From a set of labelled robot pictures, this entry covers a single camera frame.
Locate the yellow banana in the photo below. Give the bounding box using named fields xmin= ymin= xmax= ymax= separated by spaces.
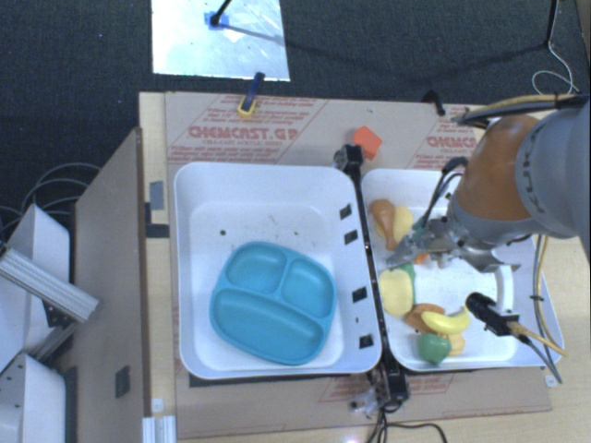
xmin=420 ymin=305 xmax=473 ymax=336

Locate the blue divided plate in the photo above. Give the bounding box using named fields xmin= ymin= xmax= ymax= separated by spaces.
xmin=209 ymin=240 xmax=337 ymax=367

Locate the orange toy chicken drumstick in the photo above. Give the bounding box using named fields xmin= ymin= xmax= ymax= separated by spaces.
xmin=370 ymin=198 xmax=398 ymax=252

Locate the orange toy croissant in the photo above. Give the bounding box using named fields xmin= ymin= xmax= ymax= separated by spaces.
xmin=404 ymin=303 xmax=447 ymax=334

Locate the pale yellow toy food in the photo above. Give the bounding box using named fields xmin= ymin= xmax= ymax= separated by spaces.
xmin=391 ymin=205 xmax=415 ymax=243

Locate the orange cube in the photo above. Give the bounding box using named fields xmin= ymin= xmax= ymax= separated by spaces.
xmin=352 ymin=126 xmax=384 ymax=162

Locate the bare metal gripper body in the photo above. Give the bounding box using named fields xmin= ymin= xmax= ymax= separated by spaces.
xmin=409 ymin=218 xmax=523 ymax=272

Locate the yellow toy apple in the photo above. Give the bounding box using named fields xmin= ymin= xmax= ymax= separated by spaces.
xmin=378 ymin=268 xmax=415 ymax=318

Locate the pale orange toy food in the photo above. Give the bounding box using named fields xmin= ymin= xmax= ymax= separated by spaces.
xmin=444 ymin=332 xmax=466 ymax=357

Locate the brown cardboard board, red print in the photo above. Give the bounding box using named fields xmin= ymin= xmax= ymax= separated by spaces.
xmin=138 ymin=90 xmax=553 ymax=440

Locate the black cylinder on white bracket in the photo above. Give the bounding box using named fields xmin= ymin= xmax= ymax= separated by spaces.
xmin=464 ymin=265 xmax=523 ymax=339

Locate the green toy pear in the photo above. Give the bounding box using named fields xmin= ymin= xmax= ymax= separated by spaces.
xmin=416 ymin=332 xmax=452 ymax=365

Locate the thin black rod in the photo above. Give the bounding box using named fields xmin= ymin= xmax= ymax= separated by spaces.
xmin=349 ymin=163 xmax=396 ymax=377

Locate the white plastic tray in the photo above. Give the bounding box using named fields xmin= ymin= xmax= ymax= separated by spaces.
xmin=360 ymin=168 xmax=565 ymax=372
xmin=173 ymin=161 xmax=384 ymax=380

